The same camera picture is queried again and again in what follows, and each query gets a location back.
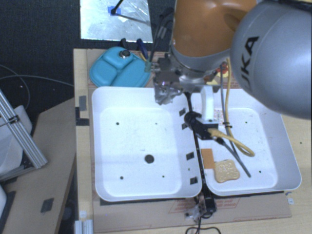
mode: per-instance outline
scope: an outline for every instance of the white sticker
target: white sticker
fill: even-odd
[[[294,201],[293,201],[293,199],[290,197],[290,198],[288,198],[288,203],[290,204],[290,205],[294,205]]]
[[[79,217],[80,217],[80,218],[87,217],[87,212],[86,212],[86,211],[80,211],[80,212],[79,212]]]

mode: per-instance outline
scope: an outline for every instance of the metal plate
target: metal plate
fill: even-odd
[[[109,7],[119,0],[80,0],[82,39],[153,42],[147,0],[124,0],[115,16]]]

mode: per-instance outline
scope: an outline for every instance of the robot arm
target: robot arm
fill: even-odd
[[[231,55],[240,86],[267,107],[311,118],[311,12],[256,0],[176,0],[170,50],[159,60],[156,102],[199,92]]]

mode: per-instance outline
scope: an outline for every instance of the dark floor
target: dark floor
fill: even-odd
[[[158,15],[175,0],[148,0],[152,25]],[[0,64],[20,75],[49,77],[73,84],[73,49],[115,46],[116,42],[81,40],[79,0],[0,0]],[[170,36],[157,50],[167,51]],[[18,78],[0,67],[0,88],[13,106],[27,104],[27,91]],[[39,113],[74,96],[72,87],[46,80],[25,78],[31,101],[27,113],[32,122]],[[64,222],[61,233],[70,233],[75,217],[75,185],[67,207],[72,215]]]

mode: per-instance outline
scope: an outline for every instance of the metal frame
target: metal frame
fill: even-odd
[[[48,161],[42,152],[39,150],[30,134],[26,131],[18,115],[16,115],[13,107],[0,89],[0,117],[4,120],[4,124],[0,127],[7,125],[12,132],[15,139],[18,141],[23,151],[31,161],[34,167],[24,169],[24,166],[17,167],[7,174],[0,176],[0,181],[5,181],[10,178],[19,176],[33,169],[39,169]]]

